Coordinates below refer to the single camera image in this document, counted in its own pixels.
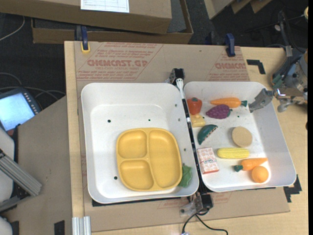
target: orange fruit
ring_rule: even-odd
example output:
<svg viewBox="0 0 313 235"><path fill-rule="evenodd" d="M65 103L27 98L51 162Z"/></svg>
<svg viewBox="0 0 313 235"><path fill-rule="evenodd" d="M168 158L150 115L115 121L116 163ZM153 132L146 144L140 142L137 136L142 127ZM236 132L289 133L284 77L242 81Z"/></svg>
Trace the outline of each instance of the orange fruit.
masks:
<svg viewBox="0 0 313 235"><path fill-rule="evenodd" d="M263 183L268 179L268 170L264 166L257 166L252 170L252 179L256 183Z"/></svg>

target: toy tomato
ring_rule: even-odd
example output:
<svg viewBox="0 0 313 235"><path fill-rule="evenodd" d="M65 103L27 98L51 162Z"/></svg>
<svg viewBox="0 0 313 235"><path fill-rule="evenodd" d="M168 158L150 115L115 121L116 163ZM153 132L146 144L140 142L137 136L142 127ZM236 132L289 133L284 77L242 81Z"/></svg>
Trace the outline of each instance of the toy tomato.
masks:
<svg viewBox="0 0 313 235"><path fill-rule="evenodd" d="M202 107L202 101L196 97L192 97L187 99L187 105L189 109L189 113L191 115L195 115L200 113Z"/></svg>

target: round beige disc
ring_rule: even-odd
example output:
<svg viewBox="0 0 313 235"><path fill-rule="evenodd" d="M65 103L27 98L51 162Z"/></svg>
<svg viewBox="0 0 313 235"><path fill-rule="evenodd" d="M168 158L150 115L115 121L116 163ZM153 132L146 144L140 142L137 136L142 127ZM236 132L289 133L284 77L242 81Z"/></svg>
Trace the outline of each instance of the round beige disc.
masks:
<svg viewBox="0 0 313 235"><path fill-rule="evenodd" d="M252 134L244 127L236 127L231 133L231 137L239 147L247 147L252 143Z"/></svg>

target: screen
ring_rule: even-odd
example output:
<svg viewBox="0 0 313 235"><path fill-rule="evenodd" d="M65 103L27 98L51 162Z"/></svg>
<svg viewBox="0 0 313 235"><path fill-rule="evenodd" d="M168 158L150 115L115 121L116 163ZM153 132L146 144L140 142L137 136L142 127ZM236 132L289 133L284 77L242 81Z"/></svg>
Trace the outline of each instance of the screen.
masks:
<svg viewBox="0 0 313 235"><path fill-rule="evenodd" d="M0 99L0 121L5 131L25 123L34 115L22 93Z"/></svg>

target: red and white box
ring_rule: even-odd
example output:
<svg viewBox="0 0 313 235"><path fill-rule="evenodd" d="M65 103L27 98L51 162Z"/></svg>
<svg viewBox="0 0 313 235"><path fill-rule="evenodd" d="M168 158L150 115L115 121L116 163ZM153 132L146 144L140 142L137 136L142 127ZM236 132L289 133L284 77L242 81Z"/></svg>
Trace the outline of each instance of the red and white box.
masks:
<svg viewBox="0 0 313 235"><path fill-rule="evenodd" d="M216 162L216 157L214 155L213 149L211 147L197 149L197 155L202 174L207 174L220 170Z"/></svg>

